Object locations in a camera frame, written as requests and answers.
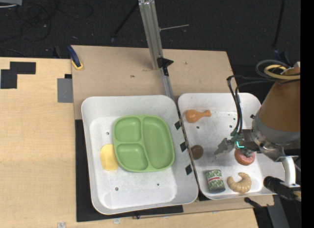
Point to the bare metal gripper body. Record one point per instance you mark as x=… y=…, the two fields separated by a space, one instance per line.
x=266 y=147

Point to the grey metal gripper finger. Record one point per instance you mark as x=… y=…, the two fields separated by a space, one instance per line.
x=247 y=153
x=222 y=147

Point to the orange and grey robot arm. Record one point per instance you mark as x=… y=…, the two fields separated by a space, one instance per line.
x=282 y=104

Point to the pink doughnut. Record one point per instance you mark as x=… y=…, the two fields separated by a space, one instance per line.
x=241 y=160

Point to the white plastic tray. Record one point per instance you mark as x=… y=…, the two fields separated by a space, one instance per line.
x=216 y=129
x=137 y=192

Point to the brown round biscuit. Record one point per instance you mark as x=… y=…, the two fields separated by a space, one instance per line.
x=197 y=152

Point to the beige croissant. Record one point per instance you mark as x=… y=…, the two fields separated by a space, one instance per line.
x=241 y=185

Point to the green and white can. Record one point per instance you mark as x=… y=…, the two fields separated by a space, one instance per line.
x=215 y=180

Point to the orange chicken drumstick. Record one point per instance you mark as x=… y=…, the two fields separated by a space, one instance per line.
x=192 y=116

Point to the green divided plate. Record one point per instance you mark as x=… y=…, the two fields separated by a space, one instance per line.
x=144 y=143

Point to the thin black and white rod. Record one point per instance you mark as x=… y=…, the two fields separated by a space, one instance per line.
x=168 y=87

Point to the yellow rounded slab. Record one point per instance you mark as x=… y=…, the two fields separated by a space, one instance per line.
x=108 y=158

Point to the brown cardboard board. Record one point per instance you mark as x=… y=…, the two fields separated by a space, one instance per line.
x=117 y=75

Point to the black cylinder on white bracket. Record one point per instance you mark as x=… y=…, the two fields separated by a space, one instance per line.
x=279 y=186

